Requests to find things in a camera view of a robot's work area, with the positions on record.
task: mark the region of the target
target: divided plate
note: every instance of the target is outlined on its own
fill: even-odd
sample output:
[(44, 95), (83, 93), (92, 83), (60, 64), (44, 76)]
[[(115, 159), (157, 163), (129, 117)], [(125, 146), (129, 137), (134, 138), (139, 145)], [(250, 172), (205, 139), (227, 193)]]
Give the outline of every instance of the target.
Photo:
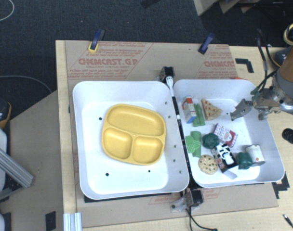
[(138, 165), (153, 164), (163, 153), (165, 138), (165, 121), (152, 110), (117, 104), (106, 114), (102, 147), (116, 160)]

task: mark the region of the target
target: white tray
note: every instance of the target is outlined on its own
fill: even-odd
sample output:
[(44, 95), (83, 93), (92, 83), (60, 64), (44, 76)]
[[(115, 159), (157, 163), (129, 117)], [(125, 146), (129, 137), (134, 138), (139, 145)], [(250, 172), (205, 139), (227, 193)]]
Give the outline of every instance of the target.
[[(258, 111), (252, 109), (246, 116), (231, 121), (230, 112), (235, 111), (235, 106), (243, 99), (251, 100), (250, 92), (255, 86), (247, 80), (179, 80), (174, 85), (174, 93), (180, 110), (180, 117), (184, 136), (197, 130), (201, 135), (213, 132), (217, 123), (238, 134), (236, 143), (231, 147), (231, 152), (237, 154), (245, 152), (245, 147), (260, 144), (266, 163), (247, 170), (238, 170), (234, 167), (231, 171), (237, 178), (231, 180), (218, 170), (214, 175), (203, 173), (198, 167), (198, 158), (188, 154), (193, 178), (197, 184), (205, 188), (223, 187), (231, 185), (274, 182), (284, 176), (284, 167), (274, 141), (267, 119), (258, 120)], [(191, 95), (194, 103), (201, 104), (201, 99), (209, 100), (213, 105), (223, 110), (222, 114), (214, 120), (205, 121), (205, 126), (193, 127), (187, 124), (182, 112), (181, 102)], [(201, 147), (202, 154), (211, 154), (211, 150)]]
[[(158, 81), (84, 81), (74, 87), (80, 187), (94, 200), (181, 192), (189, 183), (185, 153), (168, 87)], [(101, 146), (103, 121), (116, 104), (159, 113), (166, 124), (160, 160), (149, 166), (107, 156)]]

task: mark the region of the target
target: black tape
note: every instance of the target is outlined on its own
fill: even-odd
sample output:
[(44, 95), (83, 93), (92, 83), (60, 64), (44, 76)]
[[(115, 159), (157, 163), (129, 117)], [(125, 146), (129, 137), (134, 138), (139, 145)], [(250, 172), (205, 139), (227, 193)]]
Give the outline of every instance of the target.
[(248, 73), (253, 73), (252, 63), (248, 59), (236, 58), (235, 61), (237, 64), (246, 64)]
[(287, 191), (290, 187), (286, 173), (284, 177), (281, 179), (281, 184), (277, 184), (276, 182), (272, 182), (272, 184), (277, 199), (280, 198), (279, 191)]

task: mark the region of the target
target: green toy object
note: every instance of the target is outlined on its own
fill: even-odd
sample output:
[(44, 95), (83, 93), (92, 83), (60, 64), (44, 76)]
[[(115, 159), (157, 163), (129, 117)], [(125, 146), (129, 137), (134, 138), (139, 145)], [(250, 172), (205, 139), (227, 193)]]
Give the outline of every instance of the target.
[(248, 153), (238, 154), (239, 169), (249, 169), (253, 165), (251, 156)]
[(189, 153), (195, 157), (201, 156), (201, 133), (199, 131), (192, 131), (190, 136), (186, 136), (185, 143)]
[(198, 103), (196, 103), (196, 104), (194, 104), (194, 107), (195, 107), (197, 117), (193, 120), (193, 126), (194, 127), (204, 126), (205, 122), (204, 122), (204, 117), (203, 117), (203, 112), (202, 112), (201, 106)]
[(213, 149), (215, 146), (219, 145), (219, 138), (216, 134), (209, 133), (202, 137), (202, 143), (205, 148)]

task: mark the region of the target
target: clamp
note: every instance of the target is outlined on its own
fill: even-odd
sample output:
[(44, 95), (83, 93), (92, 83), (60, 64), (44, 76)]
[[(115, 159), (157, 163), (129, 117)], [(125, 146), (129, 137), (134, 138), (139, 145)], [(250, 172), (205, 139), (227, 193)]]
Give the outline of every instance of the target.
[(90, 43), (89, 48), (88, 48), (89, 53), (94, 54), (97, 51), (97, 49), (98, 49), (98, 41), (101, 41), (103, 39), (104, 34), (105, 34), (105, 31), (104, 30), (101, 30), (101, 29), (98, 29), (95, 32), (94, 39)]
[(211, 43), (211, 41), (214, 39), (215, 35), (213, 33), (209, 33), (207, 38), (204, 40), (203, 44), (200, 46), (200, 48), (198, 49), (198, 51), (204, 55), (208, 49), (209, 44)]

